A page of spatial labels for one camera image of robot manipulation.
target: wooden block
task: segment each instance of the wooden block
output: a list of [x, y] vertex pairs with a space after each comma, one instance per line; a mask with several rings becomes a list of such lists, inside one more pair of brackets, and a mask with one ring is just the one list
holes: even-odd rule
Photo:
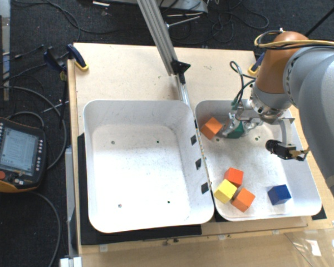
[[214, 192], [214, 197], [226, 204], [234, 196], [237, 187], [230, 181], [224, 179]]
[[284, 204], [291, 198], [286, 184], [272, 187], [267, 194], [272, 205]]
[[232, 205], [237, 207], [240, 211], [245, 212], [255, 199], [255, 195], [246, 188], [242, 188], [239, 194], [232, 201]]
[[221, 129], [223, 125], [214, 117], [212, 117], [200, 130], [208, 139], [212, 139]]
[[229, 180], [237, 188], [243, 183], [244, 172], [235, 168], [230, 167], [224, 174], [224, 179]]

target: dark carpet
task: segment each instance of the dark carpet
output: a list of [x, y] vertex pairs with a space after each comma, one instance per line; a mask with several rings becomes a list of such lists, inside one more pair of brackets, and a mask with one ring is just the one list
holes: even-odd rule
[[[280, 27], [305, 34], [333, 7], [334, 0], [220, 0], [219, 5], [210, 2], [208, 15], [172, 27], [170, 34], [176, 47], [251, 50], [259, 55], [263, 51], [253, 45], [259, 34]], [[178, 13], [181, 11], [168, 10], [163, 15], [168, 23], [186, 19], [166, 17]], [[311, 32], [309, 38], [334, 40], [334, 12]], [[43, 53], [52, 46], [63, 55], [65, 45], [77, 41], [154, 44], [137, 5], [111, 3], [105, 8], [91, 1], [11, 0], [10, 57], [29, 53], [11, 61], [11, 76], [24, 72], [14, 78], [11, 85], [30, 88], [46, 96], [54, 105], [59, 104], [63, 82], [57, 72], [44, 65]], [[48, 107], [29, 92], [12, 90], [11, 100], [0, 108], [0, 117], [20, 111], [40, 114], [46, 124], [48, 162], [52, 163], [62, 150], [64, 133], [53, 110], [42, 113]], [[15, 120], [39, 125], [29, 115], [18, 116]], [[69, 129], [68, 108], [64, 120]], [[62, 223], [61, 242], [52, 264], [58, 266], [59, 259], [68, 254], [64, 157], [47, 171], [37, 192], [53, 203]], [[0, 267], [49, 266], [57, 237], [55, 214], [42, 198], [28, 193], [1, 196]]]

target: plastic tray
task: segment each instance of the plastic tray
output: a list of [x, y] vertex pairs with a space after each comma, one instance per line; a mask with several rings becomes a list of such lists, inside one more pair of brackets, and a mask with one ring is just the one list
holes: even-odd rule
[[[231, 101], [200, 102], [195, 108], [198, 127], [201, 128], [211, 117], [215, 117], [221, 123], [225, 122], [230, 108]], [[289, 111], [283, 116], [292, 117]], [[294, 124], [292, 136], [297, 149], [302, 149]], [[201, 133], [212, 191], [221, 183], [226, 170], [233, 167], [244, 172], [243, 183], [239, 189], [245, 187], [256, 196], [245, 212], [238, 210], [231, 202], [223, 204], [216, 199], [215, 206], [223, 218], [243, 221], [308, 216], [320, 211], [321, 199], [307, 160], [283, 160], [272, 155], [265, 148], [269, 139], [282, 139], [281, 128], [278, 125], [264, 123], [239, 139], [214, 137], [209, 140]], [[272, 205], [267, 192], [273, 186], [283, 184], [287, 185], [292, 198], [284, 204]]]
[[114, 233], [210, 220], [213, 199], [190, 107], [94, 100], [83, 117], [95, 229]]

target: yellow cable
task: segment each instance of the yellow cable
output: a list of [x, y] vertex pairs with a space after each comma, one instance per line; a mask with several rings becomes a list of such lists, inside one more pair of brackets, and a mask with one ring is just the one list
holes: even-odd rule
[[254, 41], [254, 45], [257, 47], [273, 47], [273, 46], [283, 46], [283, 45], [323, 45], [323, 46], [334, 46], [334, 42], [332, 41], [322, 41], [317, 39], [299, 39], [295, 41], [279, 41], [279, 42], [269, 42], [269, 43], [258, 43], [258, 39], [263, 34], [260, 34]]

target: wooden board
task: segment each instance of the wooden board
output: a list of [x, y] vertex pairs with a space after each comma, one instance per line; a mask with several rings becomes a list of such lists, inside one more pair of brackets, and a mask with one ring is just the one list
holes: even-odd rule
[[[81, 72], [74, 67], [73, 62], [68, 62], [72, 153], [73, 167], [75, 170], [77, 237], [78, 242], [80, 242], [76, 137], [84, 131], [82, 113], [85, 104], [95, 99], [175, 100], [178, 99], [179, 96], [176, 80], [174, 77], [167, 75], [156, 47], [88, 43], [76, 43], [75, 47], [80, 51], [90, 66], [87, 72]], [[239, 64], [245, 74], [247, 74], [248, 67], [255, 62], [253, 52], [251, 51], [209, 50], [201, 48], [175, 48], [175, 50], [180, 61], [191, 64], [185, 76], [193, 111], [198, 102], [202, 100], [232, 100], [235, 97], [236, 92], [240, 89], [240, 78], [238, 74], [230, 68], [230, 61], [235, 61]], [[244, 95], [249, 96], [249, 94], [250, 89], [246, 89]], [[303, 147], [307, 147], [299, 122], [298, 111], [294, 107], [291, 107], [290, 110], [292, 115], [296, 118], [297, 131]], [[326, 219], [312, 220], [311, 217], [289, 217], [243, 222], [210, 221], [202, 225], [203, 236], [185, 238], [182, 240], [185, 243], [183, 254], [194, 254], [196, 258], [199, 258], [202, 250], [205, 250], [205, 253], [211, 252], [212, 254], [213, 250], [223, 250], [225, 243], [218, 240], [217, 235], [226, 234], [229, 236], [232, 235], [234, 239], [240, 239], [240, 241], [233, 241], [233, 248], [243, 250], [244, 241], [241, 239], [244, 238], [255, 242], [255, 246], [250, 253], [250, 258], [252, 258], [253, 256], [258, 256], [265, 252], [264, 245], [269, 242], [270, 239], [273, 240], [275, 234], [291, 233], [300, 230], [333, 228], [334, 199], [325, 184], [312, 154], [309, 154], [307, 159], [327, 214]], [[144, 257], [144, 254], [155, 256], [156, 250], [154, 248], [160, 249], [161, 246], [164, 246], [164, 242], [166, 242], [166, 240], [111, 244], [109, 245], [109, 250], [118, 252], [114, 255], [111, 255], [109, 252], [108, 254], [102, 255], [100, 252], [101, 246], [82, 246], [78, 244], [78, 252], [83, 256], [84, 266], [104, 266], [102, 262], [110, 262], [112, 266], [120, 266], [119, 264], [129, 266], [130, 264], [134, 264], [136, 256], [140, 258], [139, 260], [142, 260], [141, 258]], [[290, 264], [295, 262], [299, 263], [301, 261], [299, 257], [294, 257], [294, 246], [287, 245], [286, 242], [285, 239], [279, 241], [279, 244], [285, 244], [282, 248], [287, 249], [288, 255], [290, 255], [288, 259], [285, 259], [285, 262]], [[277, 246], [278, 245], [268, 245], [268, 248], [277, 250]], [[139, 249], [139, 251], [133, 254], [131, 252], [124, 252], [124, 250], [134, 249]], [[164, 257], [166, 261], [168, 261], [168, 258], [171, 256], [171, 254], [165, 252], [165, 250], [159, 250], [158, 252], [161, 252], [162, 258]], [[275, 260], [277, 260], [279, 253], [275, 252], [274, 255]], [[216, 259], [213, 261], [214, 265], [222, 266], [223, 263], [220, 260], [223, 258], [225, 260], [228, 256], [228, 253], [218, 253], [218, 256], [216, 256]], [[181, 255], [176, 258], [183, 262], [183, 260], [188, 259], [188, 256], [184, 258], [184, 255]], [[239, 263], [244, 262], [243, 260], [244, 258], [241, 256]], [[156, 266], [153, 264], [153, 262], [155, 262], [153, 260], [150, 265], [147, 263], [148, 260], [143, 259], [142, 262], [144, 266]]]

